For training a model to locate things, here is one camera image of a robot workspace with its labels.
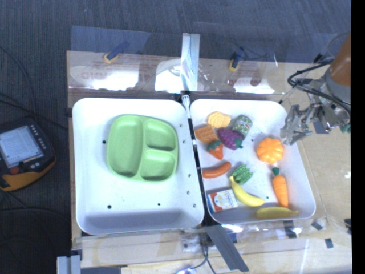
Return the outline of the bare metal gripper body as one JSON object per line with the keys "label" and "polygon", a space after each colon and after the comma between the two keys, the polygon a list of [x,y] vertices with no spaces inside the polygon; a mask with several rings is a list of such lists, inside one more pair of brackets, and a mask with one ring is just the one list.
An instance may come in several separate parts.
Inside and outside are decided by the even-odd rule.
{"label": "bare metal gripper body", "polygon": [[349,105],[336,98],[308,94],[310,104],[304,111],[304,124],[313,123],[315,130],[350,130]]}

